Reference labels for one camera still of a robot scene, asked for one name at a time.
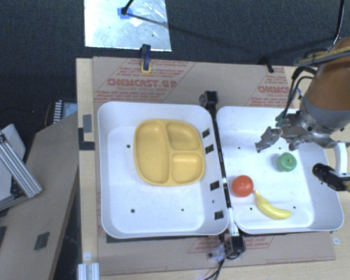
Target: white bracket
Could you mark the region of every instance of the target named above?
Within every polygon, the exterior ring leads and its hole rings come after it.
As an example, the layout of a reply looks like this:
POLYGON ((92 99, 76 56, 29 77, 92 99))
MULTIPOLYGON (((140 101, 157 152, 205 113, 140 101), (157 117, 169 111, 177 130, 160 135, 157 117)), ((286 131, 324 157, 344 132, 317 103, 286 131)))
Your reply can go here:
POLYGON ((99 263, 78 264, 78 280, 100 280, 99 263))
POLYGON ((229 234, 225 234, 224 242, 222 242, 218 247, 209 250, 207 253, 208 261, 217 260, 221 262, 227 256, 233 252, 232 240, 229 234))
POLYGON ((346 148, 349 145, 348 142, 337 142, 333 147, 336 157, 336 167, 334 170, 338 174, 346 173, 348 170, 348 152, 346 148))
POLYGON ((231 236, 240 236, 239 228, 236 226, 235 220, 233 219, 233 208, 228 208, 228 220, 228 229, 231 236))

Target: black cable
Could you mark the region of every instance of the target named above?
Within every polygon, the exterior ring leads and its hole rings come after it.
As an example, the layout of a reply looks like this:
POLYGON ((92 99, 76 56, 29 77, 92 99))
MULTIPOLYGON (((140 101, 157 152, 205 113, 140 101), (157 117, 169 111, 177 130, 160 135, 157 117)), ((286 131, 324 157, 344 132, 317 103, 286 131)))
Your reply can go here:
POLYGON ((303 67, 305 65, 315 65, 317 67, 320 64, 324 64, 326 62, 347 56, 350 56, 350 47, 340 48, 339 50, 330 51, 328 53, 326 52, 318 56, 316 54, 312 54, 312 56, 309 58, 295 61, 294 65, 298 65, 300 67, 303 67))
POLYGON ((205 279, 203 279, 203 280, 210 280, 210 279, 212 279, 214 276, 215 276, 215 277, 214 277, 213 280, 217 280, 217 278, 218 278, 218 276, 219 276, 219 273, 221 272, 223 263, 224 263, 224 259, 220 261, 218 269, 217 269, 214 273, 212 273, 209 277, 207 277, 207 278, 205 278, 205 279))
POLYGON ((333 45, 336 43, 336 41, 337 41, 338 38, 340 37, 340 31, 341 31, 342 20, 343 20, 343 18, 344 18, 344 8, 345 8, 345 0, 341 0, 341 2, 339 3, 337 28, 336 28, 336 33, 334 34, 333 45))
POLYGON ((282 117, 285 118, 287 112, 288 112, 288 108, 289 106, 291 105, 291 102, 292 102, 292 95, 293 95, 293 88, 294 88, 294 84, 295 84, 295 81, 297 80, 297 78, 299 77, 299 75, 303 72, 303 71, 306 71, 306 72, 309 72, 313 75, 316 74, 316 70, 313 69, 313 68, 309 68, 307 66, 300 66, 298 68, 296 68, 296 70, 294 71, 293 75, 292 75, 292 83, 290 84, 290 88, 289 88, 289 94, 288 94, 288 100, 286 102, 286 106, 285 106, 285 109, 283 111, 283 115, 282 117))
POLYGON ((327 52, 327 51, 328 51, 327 48, 312 49, 312 50, 310 50, 310 51, 307 51, 307 52, 304 54, 303 58, 308 58, 311 54, 315 54, 315 53, 317 53, 317 52, 327 52))
POLYGON ((240 253, 236 253, 236 254, 231 254, 230 256, 227 256, 226 258, 228 260, 235 260, 240 256, 240 253))
POLYGON ((294 98, 295 98, 295 96, 296 96, 296 91, 297 91, 297 89, 298 89, 299 83, 300 83, 303 79, 310 79, 310 80, 312 80, 312 79, 314 79, 314 78, 313 78, 313 77, 310 77, 310 76, 303 76, 303 77, 301 77, 301 78, 297 81, 296 86, 295 86, 294 89, 293 89, 292 97, 290 98, 290 99, 291 99, 290 102, 293 102, 293 100, 294 100, 294 98))

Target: wooden table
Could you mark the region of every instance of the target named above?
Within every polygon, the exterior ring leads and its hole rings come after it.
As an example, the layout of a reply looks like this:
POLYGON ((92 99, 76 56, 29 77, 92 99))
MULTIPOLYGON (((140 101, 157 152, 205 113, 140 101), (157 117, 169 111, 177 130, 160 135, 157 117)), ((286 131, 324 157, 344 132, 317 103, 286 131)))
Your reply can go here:
MULTIPOLYGON (((94 113, 93 109, 93 65, 92 59, 77 59, 78 84, 78 127, 83 127, 83 115, 94 113)), ((292 67, 285 67, 287 80, 290 80, 292 67)), ((95 140, 95 129, 84 133, 84 141, 95 140)), ((344 132, 333 136, 336 140, 350 141, 350 125, 344 132)), ((335 166, 333 151, 326 151, 330 166, 335 166)), ((90 264, 98 261, 97 227, 96 227, 96 179, 95 154, 92 150, 82 150, 79 153, 80 165, 80 203, 82 215, 82 251, 83 263, 90 264)), ((348 148, 348 172, 350 173, 350 147, 348 148)), ((350 193, 339 193, 345 222, 340 230, 334 232, 332 237, 339 239, 340 244, 334 246, 336 260, 304 262, 281 265, 259 265, 250 267, 223 268, 218 279, 350 279, 350 193)), ((211 275, 213 270, 196 269, 190 271, 155 272, 145 274, 102 276, 103 280, 136 280, 136 279, 203 279, 211 275)))
POLYGON ((0 280, 53 279, 77 187, 77 116, 38 132, 26 167, 43 191, 0 217, 0 280), (39 236, 47 237, 35 250, 39 236))

